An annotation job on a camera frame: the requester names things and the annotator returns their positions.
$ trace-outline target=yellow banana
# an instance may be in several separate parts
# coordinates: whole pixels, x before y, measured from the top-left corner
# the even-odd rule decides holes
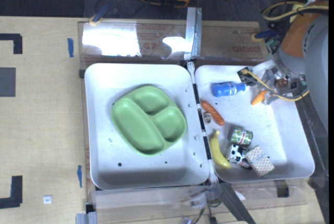
[[[216,130],[213,137],[209,141],[212,159],[221,168],[230,169],[231,164],[227,161],[227,159],[225,158],[225,156],[221,153],[219,149],[218,135],[219,135],[219,131]]]

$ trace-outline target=wooden surface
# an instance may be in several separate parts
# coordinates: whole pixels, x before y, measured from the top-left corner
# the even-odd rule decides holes
[[[16,68],[16,96],[0,97],[0,197],[10,179],[23,176],[20,207],[0,209],[0,223],[75,223],[87,201],[84,121],[79,79],[79,18],[0,17],[0,33],[19,33],[23,54],[0,41],[0,67]],[[69,57],[67,39],[74,41]],[[77,169],[82,167],[80,187]],[[306,185],[299,205],[252,209],[257,223],[324,223]],[[43,203],[52,195],[51,204]],[[229,212],[218,223],[236,222]],[[134,223],[179,223],[180,218]],[[204,216],[198,223],[209,223]]]

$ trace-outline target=green plate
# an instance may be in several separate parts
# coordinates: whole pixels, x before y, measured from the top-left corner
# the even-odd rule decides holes
[[[140,87],[117,100],[111,119],[124,140],[145,156],[165,151],[187,130],[180,109],[155,86]]]

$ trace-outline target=sausage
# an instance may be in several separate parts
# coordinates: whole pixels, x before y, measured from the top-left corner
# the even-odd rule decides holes
[[[222,126],[225,124],[225,120],[223,119],[223,117],[217,112],[217,110],[210,103],[201,100],[200,105],[204,110],[206,110],[208,113],[212,115],[212,118],[218,125]]]

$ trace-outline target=blue plastic bottle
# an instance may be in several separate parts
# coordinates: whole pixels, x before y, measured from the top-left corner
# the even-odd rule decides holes
[[[212,85],[212,94],[215,97],[235,95],[239,91],[244,91],[246,85],[243,83],[225,82]]]

